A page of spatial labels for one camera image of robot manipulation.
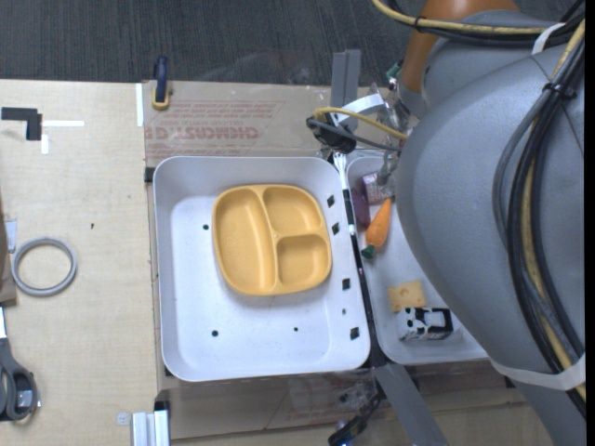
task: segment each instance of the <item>scissors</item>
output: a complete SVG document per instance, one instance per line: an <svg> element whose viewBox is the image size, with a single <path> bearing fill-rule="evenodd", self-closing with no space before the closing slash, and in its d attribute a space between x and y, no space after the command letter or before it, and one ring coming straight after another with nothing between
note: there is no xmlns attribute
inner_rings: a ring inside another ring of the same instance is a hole
<svg viewBox="0 0 595 446"><path fill-rule="evenodd" d="M0 419L24 419L35 409L37 396L33 375L10 353L4 308L0 305Z"/></svg>

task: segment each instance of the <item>wooden table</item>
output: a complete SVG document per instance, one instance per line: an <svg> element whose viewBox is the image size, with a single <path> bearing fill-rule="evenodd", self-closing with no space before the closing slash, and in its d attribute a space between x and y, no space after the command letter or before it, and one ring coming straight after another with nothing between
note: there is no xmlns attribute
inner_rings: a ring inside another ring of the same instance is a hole
<svg viewBox="0 0 595 446"><path fill-rule="evenodd" d="M24 123L0 121L0 190L18 244L54 236L78 258L74 282L37 298L19 293L5 309L13 354L34 372L42 407L26 424L0 423L0 444L130 444L128 413L151 412L157 393L144 134L129 84L0 81L1 106L36 108L49 153L25 140ZM59 281L66 257L39 248L21 276ZM430 409L455 445L548 444L514 389L450 392ZM377 420L358 444L408 444L396 420ZM177 441L195 445L326 444L331 426Z"/></svg>

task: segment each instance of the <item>yellow cable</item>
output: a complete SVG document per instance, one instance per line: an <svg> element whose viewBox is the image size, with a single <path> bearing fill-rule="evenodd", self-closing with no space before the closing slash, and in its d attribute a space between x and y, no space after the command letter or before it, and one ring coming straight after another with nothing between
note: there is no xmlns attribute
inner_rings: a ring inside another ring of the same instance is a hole
<svg viewBox="0 0 595 446"><path fill-rule="evenodd" d="M396 131L390 127L388 127L387 125L381 124L380 122L372 119L371 117L368 117L366 115L360 114L358 112L355 111L350 111L348 109L342 109L342 108L333 108L333 107L323 107L323 108L318 108L314 111L314 119L318 119L319 121L325 122L324 118L322 117L324 114L328 114L328 113L337 113L337 114L345 114L351 117L354 117L355 119L359 119L360 121L363 121L367 124L373 125L374 127L383 130L384 132L386 132L387 134L394 136L396 138L399 138L400 140L407 140L407 136L405 134L402 134L399 131Z"/></svg>
<svg viewBox="0 0 595 446"><path fill-rule="evenodd" d="M486 26L473 25L469 23L457 23L445 20L416 19L404 15L404 13L393 10L384 5L380 0L372 0L374 6L385 15L405 25L418 28L434 28L436 30L455 30L462 33L485 33L489 34L541 34L548 27L514 28L507 26Z"/></svg>
<svg viewBox="0 0 595 446"><path fill-rule="evenodd" d="M581 23L575 30L575 33L568 41L565 49L563 50L556 67L552 73L553 76L556 75L560 67L563 63L567 60L568 55L571 53L573 48L578 44L578 42L583 38L585 35L585 20L582 20ZM527 270L529 276L533 280L535 287L542 298L545 299L545 287L543 278L541 277L541 272L539 270L539 265L537 263L536 253L535 253L535 245L533 240L533 234L531 232L531 187L533 185L533 176L535 171L535 161L532 162L531 167L529 168L529 172L527 174L527 179L525 180L525 185L523 188L522 193L522 207L521 207L521 233L522 233L522 247L524 251L525 262L527 264ZM558 336L555 335L551 327L549 326L548 322L540 316L541 322L544 325L546 330L546 336L548 337L549 342L554 350L554 353L558 357L560 364L565 369L570 368L573 363L571 362L570 358L566 354ZM576 387L576 391L581 396L584 402L587 402L587 387L586 384L583 383Z"/></svg>

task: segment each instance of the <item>yellow sponge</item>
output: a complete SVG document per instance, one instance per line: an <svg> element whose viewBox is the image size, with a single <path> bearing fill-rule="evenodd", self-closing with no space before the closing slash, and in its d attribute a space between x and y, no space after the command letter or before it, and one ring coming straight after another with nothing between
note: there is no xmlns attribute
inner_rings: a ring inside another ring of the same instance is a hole
<svg viewBox="0 0 595 446"><path fill-rule="evenodd" d="M421 281L411 281L387 289L393 312L404 308L424 308L426 297L421 288Z"/></svg>

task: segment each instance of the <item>yellow divided plate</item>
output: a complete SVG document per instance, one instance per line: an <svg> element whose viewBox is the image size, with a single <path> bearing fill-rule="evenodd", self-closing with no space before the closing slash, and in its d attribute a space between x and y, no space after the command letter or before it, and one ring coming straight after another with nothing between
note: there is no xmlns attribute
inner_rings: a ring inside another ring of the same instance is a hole
<svg viewBox="0 0 595 446"><path fill-rule="evenodd" d="M226 283L247 295L279 295L321 284L331 269L324 216L292 185L243 185L213 207L215 253Z"/></svg>

